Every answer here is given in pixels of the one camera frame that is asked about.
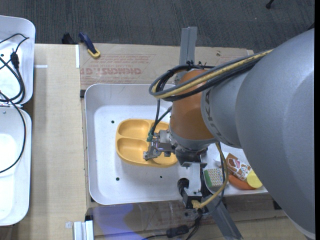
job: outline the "yellow cable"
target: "yellow cable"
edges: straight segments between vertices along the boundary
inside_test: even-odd
[[[242,65],[244,65],[244,64],[246,64],[246,63],[248,63],[250,61],[253,61],[255,59],[261,58],[261,57],[267,55],[268,53],[270,53],[271,51],[272,51],[272,49],[271,50],[267,50],[267,51],[262,52],[262,53],[259,53],[259,54],[256,54],[256,55],[253,55],[253,56],[251,56],[249,58],[245,58],[245,59],[240,60],[240,61],[238,61],[236,63],[233,63],[233,64],[231,64],[229,66],[223,67],[223,68],[221,68],[221,69],[219,69],[217,71],[211,72],[211,73],[206,74],[206,75],[204,75],[204,76],[202,76],[202,77],[200,77],[198,79],[195,79],[194,81],[192,81],[192,82],[190,82],[190,83],[188,83],[188,84],[186,84],[184,86],[178,87],[177,89],[174,89],[172,91],[169,91],[169,92],[161,94],[161,95],[155,95],[154,97],[157,98],[157,99],[163,99],[163,98],[170,97],[172,95],[177,95],[177,94],[179,94],[179,93],[181,93],[181,92],[183,92],[183,91],[185,91],[185,90],[187,90],[187,89],[189,89],[191,87],[194,87],[194,86],[196,86],[198,84],[201,84],[201,83],[203,83],[203,82],[205,82],[207,80],[210,80],[210,79],[212,79],[214,77],[217,77],[217,76],[219,76],[219,75],[221,75],[221,74],[223,74],[225,72],[231,71],[231,70],[233,70],[233,69],[235,69],[235,68],[237,68],[239,66],[242,66]],[[153,93],[155,93],[155,88],[156,88],[156,85],[152,88],[152,92]]]
[[[207,204],[209,204],[213,199],[215,199],[220,194],[220,192],[226,187],[227,182],[228,182],[229,174],[228,174],[227,162],[226,162],[224,153],[222,152],[218,143],[216,143],[215,145],[216,145],[217,149],[219,150],[220,157],[222,158],[222,161],[223,161],[223,168],[224,168],[224,174],[225,174],[224,182],[223,182],[222,186],[219,188],[219,190],[217,192],[215,192],[212,196],[210,196],[210,198],[208,198],[206,201],[199,202],[197,200],[192,200],[191,203],[192,203],[194,209],[201,209],[201,208],[205,207]]]

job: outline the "white box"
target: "white box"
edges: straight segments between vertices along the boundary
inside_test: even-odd
[[[24,124],[17,109],[10,102],[0,102],[0,171],[17,160],[25,142],[18,162],[9,170],[0,173],[0,226],[18,223],[29,209],[32,121],[21,107],[33,95],[35,35],[35,26],[29,20],[0,15],[0,57],[15,71],[11,53],[16,51],[18,54],[25,96],[16,105],[26,126],[25,134]],[[13,98],[19,89],[20,85],[13,73],[0,61],[1,92]]]

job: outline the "sausage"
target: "sausage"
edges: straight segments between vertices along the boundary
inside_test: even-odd
[[[238,179],[236,176],[232,174],[229,174],[228,180],[234,187],[240,190],[255,190],[255,188],[250,186],[247,182]]]

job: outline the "yellow object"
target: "yellow object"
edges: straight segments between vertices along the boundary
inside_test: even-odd
[[[160,168],[173,166],[178,161],[173,153],[170,157],[165,157],[163,152],[157,158],[148,161],[144,159],[144,151],[148,151],[150,145],[150,142],[147,141],[148,133],[154,122],[154,120],[149,119],[126,119],[118,125],[115,135],[115,148],[123,161],[135,166]],[[158,132],[168,128],[169,124],[161,121],[154,131]]]
[[[93,53],[90,49],[88,49],[88,53],[89,53],[92,57],[94,57],[94,58],[96,59],[96,58],[99,58],[99,57],[100,57],[100,51],[98,51],[97,48],[95,48],[95,51],[96,51],[96,53]]]
[[[218,143],[216,143],[215,145],[216,145],[216,148],[219,150],[220,156],[223,161],[225,180],[224,180],[222,186],[219,188],[219,190],[217,192],[215,192],[212,196],[210,196],[206,201],[199,202],[198,200],[192,200],[191,203],[192,203],[192,206],[194,209],[201,209],[201,208],[205,207],[207,204],[209,204],[213,199],[215,199],[220,194],[220,192],[226,187],[226,185],[228,183],[229,174],[228,174],[227,162],[226,162],[224,153],[222,152]]]
[[[253,170],[251,170],[246,177],[246,182],[255,189],[261,188],[263,185]]]

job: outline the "orange object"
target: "orange object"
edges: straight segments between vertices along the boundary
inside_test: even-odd
[[[250,186],[247,182],[238,179],[236,176],[229,174],[228,180],[230,184],[232,184],[234,187],[240,189],[240,190],[255,190],[254,187]]]
[[[189,71],[182,76],[179,84],[182,84],[203,72],[205,72],[203,69]],[[204,82],[200,83],[180,92],[179,95],[190,92],[204,84]],[[202,92],[199,92],[173,102],[170,128],[179,137],[187,140],[208,140],[213,138],[201,114],[201,96]]]

